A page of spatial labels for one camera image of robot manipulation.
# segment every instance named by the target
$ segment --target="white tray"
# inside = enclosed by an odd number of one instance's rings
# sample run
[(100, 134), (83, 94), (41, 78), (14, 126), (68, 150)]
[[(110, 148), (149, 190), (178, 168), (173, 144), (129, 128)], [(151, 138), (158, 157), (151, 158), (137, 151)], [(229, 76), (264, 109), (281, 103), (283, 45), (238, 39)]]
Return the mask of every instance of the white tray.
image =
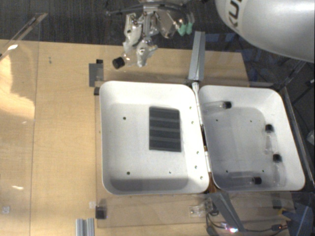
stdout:
[[(180, 111), (182, 152), (149, 150), (149, 107)], [(209, 185), (196, 100), (174, 84), (100, 88), (103, 184), (113, 194), (200, 193)]]
[[(297, 191), (305, 177), (291, 132), (282, 98), (265, 88), (204, 86), (200, 103), (231, 101), (232, 108), (203, 115), (216, 185), (226, 191)], [(272, 155), (264, 153), (265, 125), (272, 124), (283, 159), (284, 186), (272, 183)], [(254, 173), (262, 178), (260, 185), (241, 188), (229, 178), (233, 172)]]
[[(270, 89), (204, 86), (201, 103), (231, 101), (232, 108), (203, 116), (216, 185), (226, 191), (295, 191), (305, 178), (281, 97)], [(182, 152), (149, 150), (149, 108), (180, 112)], [(196, 98), (184, 85), (106, 82), (100, 88), (102, 179), (117, 195), (201, 193), (209, 185)], [(286, 170), (272, 184), (272, 156), (264, 127), (272, 124)], [(255, 172), (262, 184), (240, 188), (230, 172)]]

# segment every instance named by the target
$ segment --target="wooden table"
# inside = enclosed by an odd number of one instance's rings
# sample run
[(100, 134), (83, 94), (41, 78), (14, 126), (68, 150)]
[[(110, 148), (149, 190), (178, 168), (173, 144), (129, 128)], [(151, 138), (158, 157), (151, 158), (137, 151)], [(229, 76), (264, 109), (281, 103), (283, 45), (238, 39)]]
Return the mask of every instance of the wooden table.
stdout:
[[(105, 73), (188, 74), (189, 50), (159, 49), (146, 67), (114, 71), (111, 61), (122, 50), (23, 41), (0, 62), (0, 205), (10, 206), (9, 214), (0, 214), (0, 235), (70, 236), (77, 218), (95, 216), (95, 97), (89, 63), (104, 60)], [(240, 53), (207, 52), (205, 67), (213, 81), (248, 81)], [(206, 231), (200, 224), (95, 229), (97, 236), (141, 234)]]

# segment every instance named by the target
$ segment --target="green connector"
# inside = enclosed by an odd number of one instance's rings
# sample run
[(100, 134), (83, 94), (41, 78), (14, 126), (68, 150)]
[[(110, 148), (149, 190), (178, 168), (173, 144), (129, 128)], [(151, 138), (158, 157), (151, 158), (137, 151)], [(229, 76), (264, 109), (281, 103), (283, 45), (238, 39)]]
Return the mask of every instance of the green connector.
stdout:
[(182, 24), (181, 27), (177, 30), (180, 36), (184, 36), (186, 33), (187, 25)]
[(190, 35), (192, 33), (192, 25), (193, 23), (189, 22), (186, 29), (186, 34)]

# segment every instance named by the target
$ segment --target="metal bar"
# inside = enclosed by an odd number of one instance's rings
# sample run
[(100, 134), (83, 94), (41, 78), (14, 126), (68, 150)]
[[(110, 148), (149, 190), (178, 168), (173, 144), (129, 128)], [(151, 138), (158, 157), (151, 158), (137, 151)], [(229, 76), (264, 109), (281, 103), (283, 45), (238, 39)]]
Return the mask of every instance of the metal bar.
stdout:
[(77, 219), (75, 222), (76, 236), (84, 236), (83, 219)]
[(289, 83), (298, 75), (298, 73), (301, 71), (301, 69), (306, 64), (305, 61), (298, 61), (295, 65), (294, 69), (291, 71), (290, 75), (279, 85), (278, 91), (282, 90), (284, 87), (289, 85)]
[(280, 94), (282, 95), (283, 101), (285, 103), (287, 114), (291, 123), (291, 128), (294, 134), (295, 142), (296, 142), (296, 145), (298, 146), (298, 153), (300, 156), (303, 170), (305, 171), (306, 175), (309, 177), (310, 182), (312, 182), (312, 189), (314, 189), (315, 188), (314, 166), (312, 165), (312, 160), (311, 160), (310, 155), (306, 153), (307, 151), (306, 144), (301, 135), (300, 128), (297, 124), (296, 117), (295, 117), (293, 107), (291, 104), (291, 100), (287, 92), (287, 88), (284, 87), (280, 91)]
[(87, 220), (76, 220), (76, 236), (95, 236), (94, 219), (88, 218)]
[(201, 31), (196, 31), (193, 39), (193, 48), (188, 75), (188, 79), (190, 80), (202, 81), (204, 78), (205, 45), (205, 33)]
[(89, 86), (95, 87), (95, 81), (104, 80), (104, 69), (102, 63), (89, 64)]
[(239, 232), (246, 232), (227, 193), (212, 193), (210, 194), (210, 198), (230, 227), (237, 228)]
[(143, 6), (143, 33), (145, 40), (151, 40), (150, 29), (151, 29), (151, 17), (155, 11), (157, 11), (157, 6), (144, 5)]

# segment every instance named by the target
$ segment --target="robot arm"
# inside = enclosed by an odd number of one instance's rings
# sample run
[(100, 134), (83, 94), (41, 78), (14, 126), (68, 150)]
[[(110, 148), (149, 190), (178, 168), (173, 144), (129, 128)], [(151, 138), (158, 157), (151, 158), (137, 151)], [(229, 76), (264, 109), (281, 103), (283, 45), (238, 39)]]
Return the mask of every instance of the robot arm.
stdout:
[[(190, 0), (139, 0), (140, 4), (112, 13), (126, 16), (124, 53), (113, 65), (142, 67), (158, 48), (151, 37), (171, 38), (192, 32)], [(231, 29), (251, 44), (286, 57), (314, 62), (315, 0), (215, 0), (217, 11)], [(134, 11), (143, 13), (136, 18)]]

